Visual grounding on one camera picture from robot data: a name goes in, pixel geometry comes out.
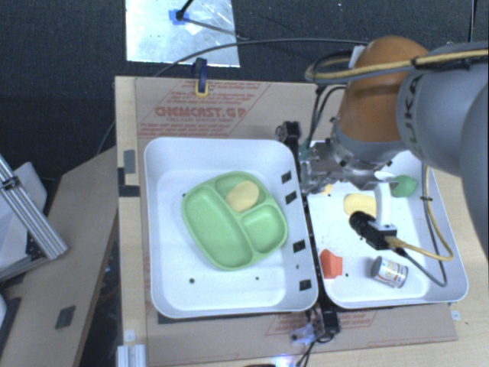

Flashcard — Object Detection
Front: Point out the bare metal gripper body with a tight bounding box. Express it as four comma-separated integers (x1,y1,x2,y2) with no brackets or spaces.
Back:
299,143,400,195

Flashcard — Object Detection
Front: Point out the yellow toy bread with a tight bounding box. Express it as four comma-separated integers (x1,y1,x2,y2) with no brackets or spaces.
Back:
342,193,377,217

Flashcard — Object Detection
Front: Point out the green round toy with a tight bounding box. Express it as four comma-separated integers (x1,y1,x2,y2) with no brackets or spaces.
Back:
390,174,418,198

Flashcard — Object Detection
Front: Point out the yellow toy potato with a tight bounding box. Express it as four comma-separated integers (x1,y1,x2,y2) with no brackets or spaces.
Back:
225,180,261,213

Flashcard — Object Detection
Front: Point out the orange toy carton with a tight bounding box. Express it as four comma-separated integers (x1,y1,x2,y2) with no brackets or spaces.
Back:
319,248,344,280

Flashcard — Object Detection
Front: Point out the brown cardboard board red print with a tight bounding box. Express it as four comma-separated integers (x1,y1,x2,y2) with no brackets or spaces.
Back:
134,76,458,367

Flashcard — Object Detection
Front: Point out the green divided plate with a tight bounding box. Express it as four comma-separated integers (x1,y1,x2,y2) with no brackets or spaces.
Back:
180,171,290,272

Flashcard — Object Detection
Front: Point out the small white printed can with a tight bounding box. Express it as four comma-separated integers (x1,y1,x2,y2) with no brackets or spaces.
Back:
369,255,410,289

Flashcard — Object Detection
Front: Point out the white plastic tray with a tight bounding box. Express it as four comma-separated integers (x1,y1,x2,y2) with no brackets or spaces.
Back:
143,136,320,320
305,139,470,310

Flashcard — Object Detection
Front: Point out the black block with thin wires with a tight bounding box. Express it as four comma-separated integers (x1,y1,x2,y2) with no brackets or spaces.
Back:
319,307,341,336
275,120,303,145

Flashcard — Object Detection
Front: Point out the black cylinder on white bracket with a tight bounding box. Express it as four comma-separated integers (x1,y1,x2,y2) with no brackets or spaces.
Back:
348,171,399,252

